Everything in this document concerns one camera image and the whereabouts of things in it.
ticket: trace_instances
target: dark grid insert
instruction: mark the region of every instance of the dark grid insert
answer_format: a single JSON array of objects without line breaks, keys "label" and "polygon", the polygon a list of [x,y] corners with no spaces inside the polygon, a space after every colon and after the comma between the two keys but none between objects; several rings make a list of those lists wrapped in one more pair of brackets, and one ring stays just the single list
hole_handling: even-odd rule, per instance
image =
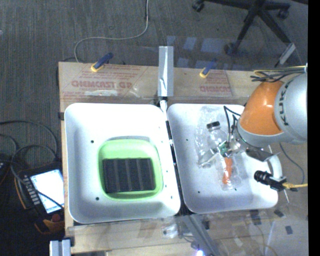
[{"label": "dark grid insert", "polygon": [[150,158],[103,159],[106,193],[151,191],[156,188]]}]

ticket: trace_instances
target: metal stand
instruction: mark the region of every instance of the metal stand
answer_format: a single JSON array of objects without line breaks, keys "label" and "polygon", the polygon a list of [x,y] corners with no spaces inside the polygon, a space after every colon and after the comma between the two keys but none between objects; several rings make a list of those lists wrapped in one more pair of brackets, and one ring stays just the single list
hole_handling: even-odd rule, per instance
[{"label": "metal stand", "polygon": [[212,2],[221,5],[237,7],[241,9],[248,10],[248,14],[244,19],[244,25],[235,41],[235,43],[231,45],[225,46],[225,52],[228,55],[234,54],[237,52],[238,47],[241,41],[244,39],[249,27],[254,21],[256,16],[259,16],[262,21],[273,31],[273,33],[284,43],[291,43],[290,39],[286,36],[286,34],[282,31],[282,29],[278,26],[276,21],[272,18],[272,16],[268,13],[270,10],[279,10],[278,16],[282,19],[285,19],[289,13],[290,5],[287,3],[276,3],[276,2],[266,2],[266,0],[196,0],[192,7],[197,12],[200,12],[204,7],[204,2]]},{"label": "metal stand", "polygon": [[216,241],[209,236],[202,223],[203,217],[197,214],[180,217],[188,230],[192,233],[199,249],[207,256],[219,256],[219,246]]},{"label": "metal stand", "polygon": [[69,239],[50,241],[50,256],[71,256],[71,242]]}]

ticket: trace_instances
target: electronic device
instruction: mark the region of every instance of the electronic device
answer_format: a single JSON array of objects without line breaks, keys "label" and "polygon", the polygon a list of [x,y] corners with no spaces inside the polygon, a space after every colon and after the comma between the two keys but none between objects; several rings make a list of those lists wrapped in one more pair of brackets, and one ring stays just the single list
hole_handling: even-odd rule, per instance
[{"label": "electronic device", "polygon": [[37,193],[35,190],[28,189],[31,197],[36,193],[38,194],[45,211],[50,214],[52,212],[61,210],[56,201],[60,205],[64,205],[64,181],[59,169],[50,170],[30,177],[33,187],[40,191],[42,194]]},{"label": "electronic device", "polygon": [[61,163],[16,172],[15,187],[29,219],[42,234],[64,229],[64,182]]}]

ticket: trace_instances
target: tablet screen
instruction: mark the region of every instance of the tablet screen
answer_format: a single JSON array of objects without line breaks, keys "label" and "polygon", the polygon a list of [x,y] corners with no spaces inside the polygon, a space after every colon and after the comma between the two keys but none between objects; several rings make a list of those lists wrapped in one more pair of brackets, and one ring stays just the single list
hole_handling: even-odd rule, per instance
[{"label": "tablet screen", "polygon": [[[47,171],[30,177],[33,186],[41,193],[55,200],[60,205],[64,205],[64,181],[61,172],[58,169]],[[61,207],[51,201],[49,198],[39,194],[41,202],[46,212],[52,213],[60,210]]]}]

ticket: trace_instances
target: white cord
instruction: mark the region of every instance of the white cord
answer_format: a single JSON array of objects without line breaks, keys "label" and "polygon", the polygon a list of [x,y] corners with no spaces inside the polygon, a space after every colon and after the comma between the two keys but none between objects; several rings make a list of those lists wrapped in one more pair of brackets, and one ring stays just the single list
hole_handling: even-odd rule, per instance
[{"label": "white cord", "polygon": [[129,40],[129,39],[135,39],[135,38],[138,38],[140,36],[142,36],[148,29],[148,21],[149,21],[149,15],[148,15],[148,3],[149,3],[149,0],[146,0],[146,4],[145,4],[145,14],[146,14],[146,23],[145,23],[145,29],[143,32],[141,32],[140,34],[138,35],[135,35],[135,36],[131,36],[131,37],[123,37],[123,38],[112,38],[112,37],[103,37],[103,36],[92,36],[92,37],[87,37],[87,38],[84,38],[84,39],[81,39],[80,41],[78,41],[75,46],[74,46],[74,58],[76,60],[76,62],[79,63],[79,60],[77,58],[77,47],[80,43],[82,43],[83,41],[86,41],[86,40],[89,40],[89,39],[104,39],[104,40]]}]

